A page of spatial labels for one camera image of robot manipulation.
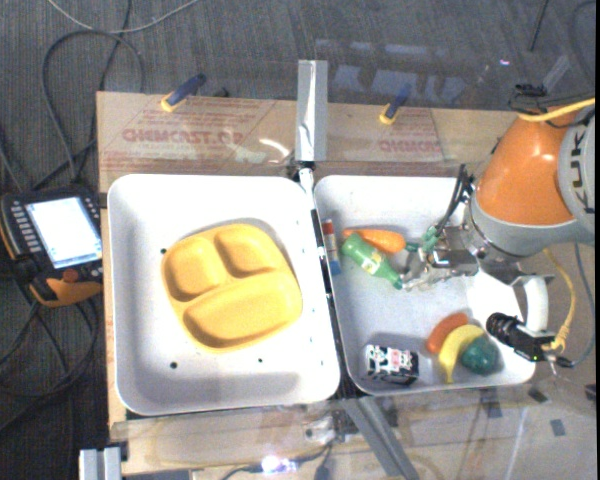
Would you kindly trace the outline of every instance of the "black camera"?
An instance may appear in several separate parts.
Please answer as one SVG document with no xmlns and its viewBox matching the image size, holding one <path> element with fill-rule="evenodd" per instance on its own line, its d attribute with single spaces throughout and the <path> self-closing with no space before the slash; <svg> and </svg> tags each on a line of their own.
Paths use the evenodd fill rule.
<svg viewBox="0 0 600 480">
<path fill-rule="evenodd" d="M 493 313 L 487 318 L 487 331 L 501 343 L 513 348 L 516 354 L 529 361 L 543 361 L 542 345 L 550 343 L 555 334 L 546 331 L 532 331 L 515 316 Z"/>
</svg>

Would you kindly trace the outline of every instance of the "handheld controller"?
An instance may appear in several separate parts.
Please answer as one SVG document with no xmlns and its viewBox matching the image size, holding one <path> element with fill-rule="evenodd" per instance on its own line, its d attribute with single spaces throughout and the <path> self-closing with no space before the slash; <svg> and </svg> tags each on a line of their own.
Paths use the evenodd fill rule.
<svg viewBox="0 0 600 480">
<path fill-rule="evenodd" d="M 100 213 L 79 186 L 0 197 L 0 234 L 18 280 L 48 307 L 102 291 Z"/>
</svg>

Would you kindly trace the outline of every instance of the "blue and yellow clamp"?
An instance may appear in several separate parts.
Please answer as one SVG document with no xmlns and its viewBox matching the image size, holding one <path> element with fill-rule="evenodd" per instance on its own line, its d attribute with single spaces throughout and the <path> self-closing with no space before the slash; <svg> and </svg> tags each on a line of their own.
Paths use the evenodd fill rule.
<svg viewBox="0 0 600 480">
<path fill-rule="evenodd" d="M 405 84 L 402 87 L 402 89 L 400 89 L 400 92 L 393 100 L 393 103 L 387 103 L 387 105 L 385 105 L 385 107 L 382 109 L 382 112 L 380 112 L 380 115 L 378 116 L 378 118 L 380 119 L 381 123 L 384 123 L 384 124 L 393 124 L 394 123 L 394 121 L 396 120 L 397 114 L 398 114 L 398 109 L 402 106 L 402 104 L 405 101 L 407 101 L 407 98 L 409 97 L 410 92 L 411 92 L 411 86 L 409 84 Z"/>
<path fill-rule="evenodd" d="M 162 108 L 167 112 L 173 112 L 187 96 L 197 93 L 206 81 L 207 77 L 203 73 L 190 78 L 175 91 L 162 98 L 160 101 Z"/>
</svg>

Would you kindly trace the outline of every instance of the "yellow cable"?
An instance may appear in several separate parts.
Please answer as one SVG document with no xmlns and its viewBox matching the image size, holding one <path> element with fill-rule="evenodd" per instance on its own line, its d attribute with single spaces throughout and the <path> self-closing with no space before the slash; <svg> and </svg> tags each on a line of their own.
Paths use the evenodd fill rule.
<svg viewBox="0 0 600 480">
<path fill-rule="evenodd" d="M 590 98 L 578 103 L 573 103 L 572 105 L 567 105 L 566 107 L 559 108 L 552 112 L 546 112 L 545 114 L 518 114 L 518 117 L 524 121 L 531 121 L 532 123 L 549 121 L 550 119 L 563 116 L 569 112 L 574 112 L 575 110 L 580 110 L 581 108 L 588 107 L 589 105 L 594 105 L 595 102 L 595 98 Z"/>
<path fill-rule="evenodd" d="M 569 274 L 567 274 L 566 270 L 564 268 L 562 268 L 562 266 L 558 263 L 558 261 L 556 260 L 556 258 L 553 255 L 553 253 L 549 250 L 549 248 L 548 247 L 545 248 L 542 252 L 544 252 L 545 255 L 547 256 L 547 258 L 549 258 L 549 260 L 551 260 L 551 262 L 555 266 L 556 270 L 560 273 L 560 275 L 564 279 L 565 283 L 567 283 L 567 287 L 569 288 L 569 293 L 571 294 L 571 304 L 569 306 L 569 312 L 567 313 L 567 317 L 565 318 L 564 323 L 562 324 L 562 327 L 560 327 L 560 330 L 556 334 L 556 338 L 551 343 L 549 343 L 546 347 L 543 347 L 543 348 L 545 348 L 545 350 L 546 349 L 557 350 L 558 348 L 560 348 L 560 351 L 563 352 L 567 346 L 567 337 L 569 336 L 571 322 L 573 321 L 573 317 L 576 312 L 576 301 L 577 301 L 576 290 L 573 286 L 573 282 L 571 281 L 571 278 L 569 277 Z"/>
</svg>

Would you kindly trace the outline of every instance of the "green soda bottle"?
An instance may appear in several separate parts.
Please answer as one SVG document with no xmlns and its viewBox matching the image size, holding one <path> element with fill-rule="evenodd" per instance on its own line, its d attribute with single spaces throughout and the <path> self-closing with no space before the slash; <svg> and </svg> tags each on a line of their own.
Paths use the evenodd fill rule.
<svg viewBox="0 0 600 480">
<path fill-rule="evenodd" d="M 352 233 L 344 241 L 340 252 L 351 258 L 372 276 L 386 279 L 394 288 L 402 290 L 400 274 L 389 264 L 387 257 L 373 245 L 365 242 L 357 233 Z"/>
</svg>

